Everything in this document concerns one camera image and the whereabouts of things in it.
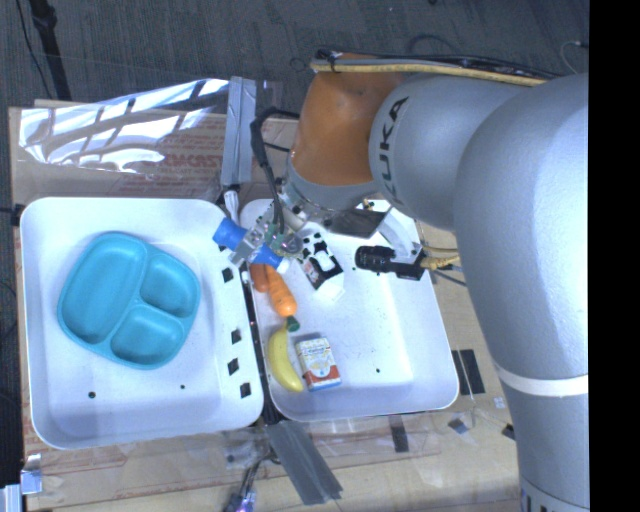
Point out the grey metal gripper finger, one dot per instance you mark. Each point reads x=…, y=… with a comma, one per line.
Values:
x=290, y=245
x=246, y=248

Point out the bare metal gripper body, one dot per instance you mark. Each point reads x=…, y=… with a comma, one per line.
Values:
x=295, y=215

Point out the blue bottle with white cap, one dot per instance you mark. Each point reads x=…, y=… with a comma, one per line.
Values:
x=225, y=232

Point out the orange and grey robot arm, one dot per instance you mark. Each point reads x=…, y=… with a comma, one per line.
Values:
x=500, y=210

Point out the black and white carton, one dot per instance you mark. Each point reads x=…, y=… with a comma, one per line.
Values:
x=325, y=262

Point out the orange carrot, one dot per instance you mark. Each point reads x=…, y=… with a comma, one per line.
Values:
x=281, y=296

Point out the yellow banana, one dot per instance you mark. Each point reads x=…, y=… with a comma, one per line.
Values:
x=281, y=362

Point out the orange and white carton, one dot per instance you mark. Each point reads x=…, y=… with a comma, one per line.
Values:
x=317, y=362

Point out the white plastic tray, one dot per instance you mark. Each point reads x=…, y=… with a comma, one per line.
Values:
x=150, y=410
x=385, y=330

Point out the blue divided plate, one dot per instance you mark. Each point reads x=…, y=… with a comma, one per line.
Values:
x=105, y=290

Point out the black cylinder on white bracket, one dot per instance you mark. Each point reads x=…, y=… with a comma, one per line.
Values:
x=375, y=258

